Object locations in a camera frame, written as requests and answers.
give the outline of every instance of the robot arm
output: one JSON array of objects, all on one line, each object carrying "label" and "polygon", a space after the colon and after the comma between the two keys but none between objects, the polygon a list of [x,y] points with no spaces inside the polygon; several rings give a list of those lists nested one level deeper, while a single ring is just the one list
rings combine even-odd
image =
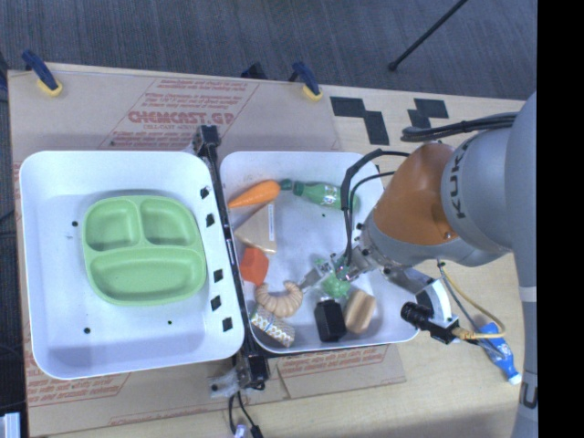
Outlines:
[{"label": "robot arm", "polygon": [[[482,131],[456,150],[425,143],[393,176],[363,223],[359,244],[335,264],[338,278],[352,280],[378,267],[418,294],[428,279],[412,267],[424,260],[480,266],[513,252],[526,329],[513,438],[538,435],[536,136],[534,93],[511,128]],[[402,316],[422,322],[411,308]],[[441,328],[435,326],[448,341],[452,327]]]}]

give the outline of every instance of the orange block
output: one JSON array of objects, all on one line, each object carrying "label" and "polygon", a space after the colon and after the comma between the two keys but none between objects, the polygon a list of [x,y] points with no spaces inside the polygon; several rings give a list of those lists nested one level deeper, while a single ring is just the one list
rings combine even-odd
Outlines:
[{"label": "orange block", "polygon": [[268,264],[267,256],[262,250],[248,246],[239,264],[239,272],[244,280],[261,286],[266,280]]}]

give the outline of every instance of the green plate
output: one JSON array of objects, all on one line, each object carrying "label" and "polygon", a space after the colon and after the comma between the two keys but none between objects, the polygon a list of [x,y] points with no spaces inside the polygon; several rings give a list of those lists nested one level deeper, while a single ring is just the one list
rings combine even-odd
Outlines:
[{"label": "green plate", "polygon": [[193,214],[172,198],[120,196],[94,203],[83,220],[89,283],[118,305],[157,305],[190,297],[207,278]]}]

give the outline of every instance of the green bottle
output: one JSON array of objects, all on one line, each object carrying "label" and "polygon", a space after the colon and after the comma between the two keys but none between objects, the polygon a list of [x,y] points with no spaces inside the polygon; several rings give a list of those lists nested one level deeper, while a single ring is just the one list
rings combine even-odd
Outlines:
[{"label": "green bottle", "polygon": [[[320,206],[340,209],[340,188],[338,186],[320,182],[294,182],[292,193]],[[353,210],[357,210],[358,205],[359,200],[355,195]]]}]

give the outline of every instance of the table surface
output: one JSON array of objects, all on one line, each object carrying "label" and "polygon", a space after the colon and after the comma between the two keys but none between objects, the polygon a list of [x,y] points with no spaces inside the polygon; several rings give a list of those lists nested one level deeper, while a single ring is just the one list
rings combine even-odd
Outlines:
[{"label": "table surface", "polygon": [[[517,111],[523,101],[478,99],[439,94],[397,92],[379,89],[357,89],[323,86],[325,97],[361,99],[365,115],[345,116],[339,110],[333,123],[342,151],[365,153],[382,147],[396,151],[412,151],[416,145],[401,143],[400,131],[412,119],[422,119],[432,126],[472,120],[494,113]],[[446,107],[447,118],[428,106]],[[389,145],[372,144],[368,135],[367,112],[380,112],[388,132]],[[460,143],[465,138],[444,142]],[[379,159],[381,171],[394,167],[394,159]],[[418,267],[435,274],[435,263]],[[491,309],[506,325],[506,341],[522,370],[524,330],[521,303],[512,255],[478,268],[449,265],[451,277],[467,295],[481,306]],[[459,313],[453,302],[453,312]],[[485,352],[466,343],[444,345],[422,332],[413,340],[399,344],[406,382],[375,388],[332,393],[305,399],[272,402],[247,407],[266,438],[337,436],[410,438],[432,436],[481,436],[504,438],[511,434],[515,419],[519,387],[506,382],[504,373],[491,363]],[[241,410],[234,410],[235,421],[245,422]],[[229,437],[227,411],[206,412],[171,419],[139,422],[120,426],[60,434],[61,437],[101,438],[142,437]]]}]

